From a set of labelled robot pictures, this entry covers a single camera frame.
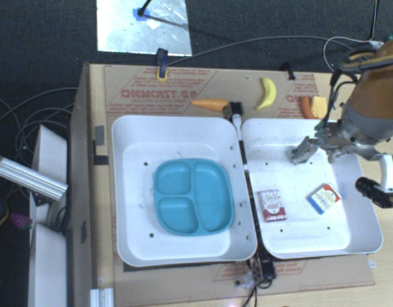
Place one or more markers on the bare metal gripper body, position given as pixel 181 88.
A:
pixel 341 141

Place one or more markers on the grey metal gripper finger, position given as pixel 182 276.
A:
pixel 303 152
pixel 338 156

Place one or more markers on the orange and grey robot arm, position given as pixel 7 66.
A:
pixel 378 85

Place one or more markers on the yellow bread slice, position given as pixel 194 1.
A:
pixel 319 107

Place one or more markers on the blue and white carton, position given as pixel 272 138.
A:
pixel 324 198

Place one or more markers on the orange sausage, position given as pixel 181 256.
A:
pixel 306 107

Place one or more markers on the thin black and white rod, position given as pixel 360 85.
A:
pixel 245 162

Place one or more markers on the red and white carton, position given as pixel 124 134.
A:
pixel 273 205

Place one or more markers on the yellow banana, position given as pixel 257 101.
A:
pixel 270 91

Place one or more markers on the white plastic tray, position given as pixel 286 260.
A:
pixel 301 235
pixel 135 203

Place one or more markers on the orange carrot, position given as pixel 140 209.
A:
pixel 212 104

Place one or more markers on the blue divided plate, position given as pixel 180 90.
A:
pixel 196 200

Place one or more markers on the brown cardboard board red print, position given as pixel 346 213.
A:
pixel 189 285

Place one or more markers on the purple grapes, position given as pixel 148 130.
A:
pixel 20 221

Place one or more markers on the black cylinder on white bracket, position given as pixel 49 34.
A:
pixel 373 189

